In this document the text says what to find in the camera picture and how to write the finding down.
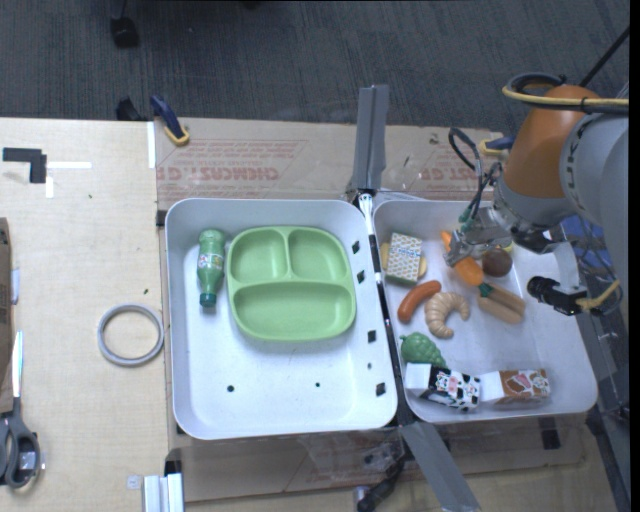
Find yellow patterned white carton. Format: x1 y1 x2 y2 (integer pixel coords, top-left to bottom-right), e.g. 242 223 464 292
383 231 425 287

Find hot dog in bun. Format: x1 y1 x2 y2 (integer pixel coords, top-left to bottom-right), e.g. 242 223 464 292
475 282 528 325

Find brown cardboard board red print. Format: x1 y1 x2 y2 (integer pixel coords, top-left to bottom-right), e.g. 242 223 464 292
153 117 587 504

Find brown cardboard piece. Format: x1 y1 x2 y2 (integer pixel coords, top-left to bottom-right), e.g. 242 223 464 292
0 216 21 416

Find orange red sausage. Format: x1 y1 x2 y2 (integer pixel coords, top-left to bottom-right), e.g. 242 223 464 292
396 279 444 324

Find green grapes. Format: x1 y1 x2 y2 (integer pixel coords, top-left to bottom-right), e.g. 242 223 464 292
398 332 448 370

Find white plastic tray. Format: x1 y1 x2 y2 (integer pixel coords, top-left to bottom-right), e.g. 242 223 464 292
163 197 400 442
372 198 600 426

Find orange carrot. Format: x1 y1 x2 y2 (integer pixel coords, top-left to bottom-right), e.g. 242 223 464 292
439 229 494 299

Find black and white cow carton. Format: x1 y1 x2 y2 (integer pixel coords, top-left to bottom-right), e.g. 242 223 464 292
403 362 483 414

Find beige croissant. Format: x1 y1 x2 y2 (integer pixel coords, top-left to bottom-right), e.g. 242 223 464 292
423 291 472 340

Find grey tape ring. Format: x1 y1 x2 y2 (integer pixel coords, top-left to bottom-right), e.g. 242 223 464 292
96 302 166 368

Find grey handled scissors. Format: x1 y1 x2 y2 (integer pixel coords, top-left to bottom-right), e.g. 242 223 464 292
0 329 43 491

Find brown and white carton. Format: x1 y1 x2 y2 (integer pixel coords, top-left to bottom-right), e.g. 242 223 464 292
478 368 553 410

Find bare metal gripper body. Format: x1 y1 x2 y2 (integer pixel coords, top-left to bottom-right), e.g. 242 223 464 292
451 204 519 254

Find black cylinder on white bracket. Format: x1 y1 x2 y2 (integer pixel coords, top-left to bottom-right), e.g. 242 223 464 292
526 239 590 317

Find green plastic bottle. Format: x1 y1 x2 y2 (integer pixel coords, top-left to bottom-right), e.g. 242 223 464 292
196 228 228 309

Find brown kiwi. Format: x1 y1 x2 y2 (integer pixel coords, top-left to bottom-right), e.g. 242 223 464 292
481 247 515 279

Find green divided plate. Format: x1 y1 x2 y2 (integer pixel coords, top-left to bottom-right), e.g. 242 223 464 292
225 225 358 344

